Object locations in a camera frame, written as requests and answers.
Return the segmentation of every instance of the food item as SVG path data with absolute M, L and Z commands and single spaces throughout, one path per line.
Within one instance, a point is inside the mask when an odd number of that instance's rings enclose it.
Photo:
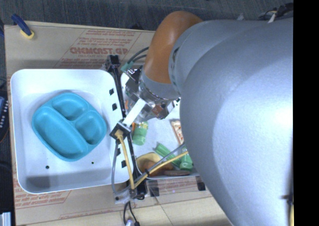
M 142 173 L 145 172 L 145 170 L 148 170 L 149 168 L 151 168 L 152 166 L 155 165 L 156 162 L 145 159 L 144 163 L 142 165 L 142 168 L 140 169 Z M 156 171 L 154 171 L 153 173 L 150 174 L 150 177 L 155 177 L 155 176 L 159 176 L 162 175 L 164 171 L 169 171 L 169 170 L 173 170 L 174 167 L 171 163 L 168 163 L 164 166 L 162 166 L 161 168 L 157 169 Z
M 182 145 L 184 143 L 184 137 L 183 137 L 183 133 L 181 131 L 180 121 L 179 120 L 171 121 L 171 126 L 174 130 L 178 144 Z
M 163 144 L 158 144 L 157 147 L 155 148 L 155 152 L 157 154 L 161 155 L 162 157 L 165 157 L 170 153 L 170 150 L 166 146 L 164 146 Z M 174 154 L 172 154 L 168 157 L 168 159 L 170 160 L 170 159 L 173 159 L 175 157 L 176 156 Z M 172 163 L 175 166 L 179 167 L 179 165 L 181 164 L 181 159 L 176 159 L 176 160 L 172 161 Z

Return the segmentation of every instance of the green object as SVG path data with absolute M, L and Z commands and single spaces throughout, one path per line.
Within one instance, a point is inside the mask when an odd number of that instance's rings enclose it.
M 143 145 L 145 143 L 145 136 L 148 131 L 149 125 L 147 121 L 141 122 L 136 126 L 134 130 L 134 135 L 132 137 L 133 144 Z
M 161 155 L 162 157 L 165 157 L 167 154 L 171 153 L 171 151 L 168 148 L 166 148 L 163 144 L 158 144 L 156 149 L 155 149 L 155 152 L 157 154 Z M 176 156 L 174 154 L 172 154 L 168 157 L 167 160 L 170 160 L 170 159 L 175 158 L 175 157 Z M 181 159 L 177 159 L 177 160 L 172 161 L 172 164 L 179 167 L 179 165 L 181 164 Z
M 121 71 L 122 72 L 126 72 L 128 69 L 130 69 L 132 67 L 132 65 L 134 64 L 133 61 L 131 61 L 130 63 L 125 63 L 122 67 L 121 67 Z
M 189 154 L 186 154 L 185 156 L 183 156 L 181 158 L 181 164 L 179 166 L 179 169 L 192 171 L 192 169 L 193 169 L 193 161 L 191 160 Z

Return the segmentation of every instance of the blue clip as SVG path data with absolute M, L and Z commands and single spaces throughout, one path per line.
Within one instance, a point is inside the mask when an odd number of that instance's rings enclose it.
M 28 39 L 32 39 L 34 36 L 34 32 L 27 26 L 24 20 L 18 16 L 17 14 L 13 14 L 11 19 L 21 28 L 21 34 Z

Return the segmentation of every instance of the yellow clip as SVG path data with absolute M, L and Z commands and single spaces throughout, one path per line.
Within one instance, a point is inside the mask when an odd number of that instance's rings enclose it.
M 23 32 L 22 30 L 20 30 L 20 33 L 27 39 L 32 39 L 34 37 L 34 32 L 32 30 L 31 31 L 31 35 L 27 35 L 25 32 Z

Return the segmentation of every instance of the black clamp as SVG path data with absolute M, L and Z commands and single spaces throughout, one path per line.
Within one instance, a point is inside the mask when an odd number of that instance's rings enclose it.
M 113 72 L 114 69 L 118 68 L 121 65 L 120 60 L 119 60 L 119 56 L 117 55 L 109 55 L 109 57 L 107 58 L 106 62 L 105 62 L 105 69 L 108 72 Z
M 113 137 L 115 140 L 117 140 L 117 136 L 115 135 L 115 133 L 118 130 L 121 130 L 123 132 L 122 134 L 123 139 L 125 139 L 131 132 L 131 129 L 126 124 L 122 124 L 122 122 L 123 122 L 123 119 L 116 124 L 116 126 L 110 133 L 110 136 Z
M 148 177 L 150 177 L 150 172 L 147 169 L 145 169 L 145 173 L 148 175 Z

